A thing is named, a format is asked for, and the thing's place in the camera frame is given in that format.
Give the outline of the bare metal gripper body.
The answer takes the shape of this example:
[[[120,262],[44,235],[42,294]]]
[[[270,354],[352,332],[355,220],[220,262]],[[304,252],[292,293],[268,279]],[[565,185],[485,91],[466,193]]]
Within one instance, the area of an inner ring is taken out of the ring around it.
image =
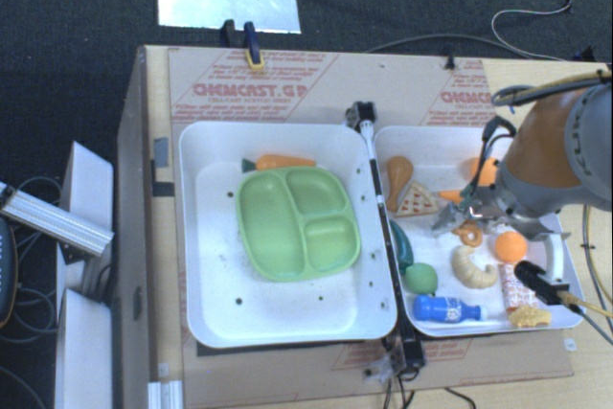
[[[475,221],[500,221],[515,225],[526,218],[516,197],[502,186],[467,186],[461,191],[460,212]]]

